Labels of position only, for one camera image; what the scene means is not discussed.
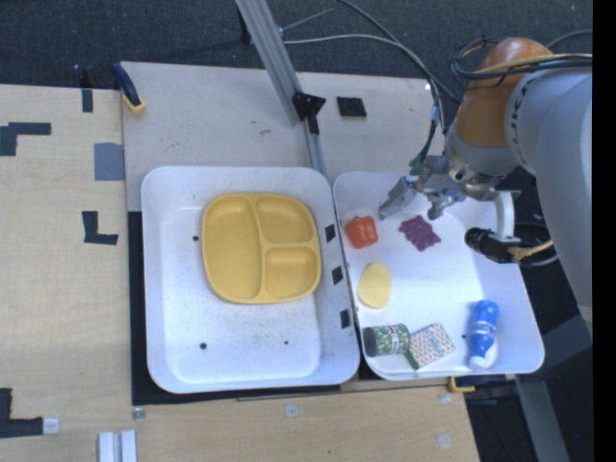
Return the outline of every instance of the white bottle cap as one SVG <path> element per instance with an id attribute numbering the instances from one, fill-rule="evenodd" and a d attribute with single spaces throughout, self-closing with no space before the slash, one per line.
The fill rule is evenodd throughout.
<path id="1" fill-rule="evenodd" d="M 481 356 L 471 356 L 471 359 L 469 360 L 469 366 L 473 370 L 485 370 L 486 365 L 487 361 Z"/>

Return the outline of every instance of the purple object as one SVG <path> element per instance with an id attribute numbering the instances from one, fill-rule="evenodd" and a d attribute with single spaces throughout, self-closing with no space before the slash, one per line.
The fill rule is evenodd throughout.
<path id="1" fill-rule="evenodd" d="M 404 221 L 398 231 L 404 233 L 406 239 L 415 245 L 419 251 L 439 243 L 441 239 L 432 231 L 432 224 L 421 216 Z"/>

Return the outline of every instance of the red object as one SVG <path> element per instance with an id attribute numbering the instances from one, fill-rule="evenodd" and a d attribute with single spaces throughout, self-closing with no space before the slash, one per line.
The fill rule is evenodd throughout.
<path id="1" fill-rule="evenodd" d="M 345 226 L 345 232 L 355 248 L 363 248 L 375 244 L 378 240 L 376 224 L 370 216 L 354 218 Z"/>

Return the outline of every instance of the yellow lid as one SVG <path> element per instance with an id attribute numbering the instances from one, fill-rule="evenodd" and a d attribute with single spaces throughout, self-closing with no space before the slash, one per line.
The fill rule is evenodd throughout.
<path id="1" fill-rule="evenodd" d="M 312 293 L 321 280 L 319 234 L 296 198 L 234 192 L 212 200 L 201 226 L 210 286 L 236 303 L 277 303 Z"/>

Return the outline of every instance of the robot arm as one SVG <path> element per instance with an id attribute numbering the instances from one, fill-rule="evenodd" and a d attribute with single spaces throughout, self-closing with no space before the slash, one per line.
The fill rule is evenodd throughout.
<path id="1" fill-rule="evenodd" d="M 475 43 L 475 49 L 488 44 Z M 467 243 L 511 262 L 510 193 L 499 181 L 522 166 L 536 176 L 537 190 L 553 245 L 581 307 L 592 308 L 592 62 L 588 56 L 554 55 L 527 38 L 494 45 L 472 79 L 442 156 L 428 156 L 416 181 L 402 177 L 379 207 L 386 218 L 417 193 L 431 202 L 430 219 L 470 197 L 495 201 L 499 228 L 470 231 Z M 472 51 L 466 47 L 460 51 Z"/>

